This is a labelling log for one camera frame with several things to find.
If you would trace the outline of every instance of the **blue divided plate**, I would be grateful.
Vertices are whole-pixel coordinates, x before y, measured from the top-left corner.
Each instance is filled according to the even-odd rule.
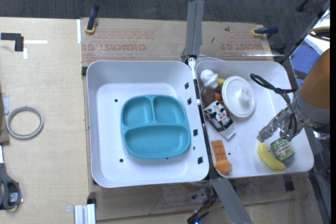
[[[141,95],[121,110],[121,132],[127,150],[138,158],[169,158],[190,145],[190,128],[182,104],[169,95]]]

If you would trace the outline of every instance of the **white plastic tray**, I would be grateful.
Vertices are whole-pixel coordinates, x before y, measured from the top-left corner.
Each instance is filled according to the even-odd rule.
[[[299,173],[309,171],[313,167],[314,157],[304,129],[289,142],[295,155],[284,162],[287,166],[285,170],[269,168],[263,163],[257,152],[259,131],[281,109],[286,107],[286,103],[279,94],[252,81],[250,74],[254,73],[261,76],[277,88],[290,89],[291,85],[282,65],[272,61],[203,61],[196,67],[198,78],[205,69],[212,70],[218,74],[218,77],[224,79],[230,76],[240,76],[246,79],[252,86],[256,98],[256,106],[252,115],[244,119],[236,118],[234,115],[231,116],[236,126],[236,134],[229,140],[221,136],[209,122],[206,122],[210,141],[223,140],[227,158],[232,164],[229,173],[220,173],[223,177],[241,178]],[[203,85],[200,79],[198,81],[201,90]],[[269,144],[279,138],[279,132],[276,131],[272,137],[265,140],[269,150]]]
[[[97,184],[113,188],[195,182],[207,176],[209,160],[204,133],[192,73],[186,64],[178,61],[97,61],[87,70],[87,85],[91,171]],[[190,126],[191,143],[181,155],[141,159],[127,151],[121,135],[121,109],[131,97],[145,94],[166,94],[182,103]]]

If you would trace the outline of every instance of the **wire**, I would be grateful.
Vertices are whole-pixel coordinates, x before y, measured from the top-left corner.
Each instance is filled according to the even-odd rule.
[[[12,118],[19,112],[21,111],[32,111],[34,112],[39,120],[40,120],[40,124],[38,126],[38,128],[33,131],[32,133],[28,134],[28,135],[21,135],[21,134],[17,134],[15,133],[12,128],[10,127],[11,125],[11,120]],[[13,109],[9,114],[8,114],[8,118],[7,118],[7,121],[6,121],[6,124],[7,124],[7,129],[9,131],[9,133],[16,139],[20,139],[20,140],[26,140],[26,139],[30,139],[34,136],[36,136],[41,130],[42,130],[42,127],[43,127],[43,117],[42,117],[42,114],[41,112],[39,112],[36,108],[33,108],[32,106],[19,106],[18,108],[15,108]]]
[[[277,94],[279,94],[279,95],[282,96],[282,98],[287,103],[287,106],[289,107],[290,114],[291,114],[288,128],[291,129],[292,123],[294,122],[294,134],[296,134],[298,123],[297,123],[297,119],[296,119],[293,107],[291,105],[291,101],[290,101],[290,98],[288,96],[288,93],[290,93],[290,92],[296,92],[297,89],[281,89],[281,88],[276,88],[272,84],[270,84],[268,81],[266,81],[265,79],[263,79],[262,77],[260,77],[260,76],[258,76],[256,74],[253,74],[253,73],[250,74],[250,77],[252,78],[252,80],[254,82],[256,82],[257,84],[259,84],[260,86],[262,86],[264,88],[267,88],[267,89],[270,89],[270,90],[274,91],[275,93],[277,93]]]

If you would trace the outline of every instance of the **scissors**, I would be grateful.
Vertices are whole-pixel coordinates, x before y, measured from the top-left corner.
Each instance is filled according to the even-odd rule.
[[[18,206],[21,200],[21,191],[16,181],[11,179],[6,172],[2,146],[0,145],[0,209],[7,210]]]

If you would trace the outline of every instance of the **black scissors handle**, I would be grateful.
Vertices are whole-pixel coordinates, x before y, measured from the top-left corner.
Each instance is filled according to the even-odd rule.
[[[17,193],[17,201],[11,201],[11,193]],[[20,203],[20,200],[21,191],[18,183],[8,176],[5,164],[0,163],[0,206],[11,210]]]

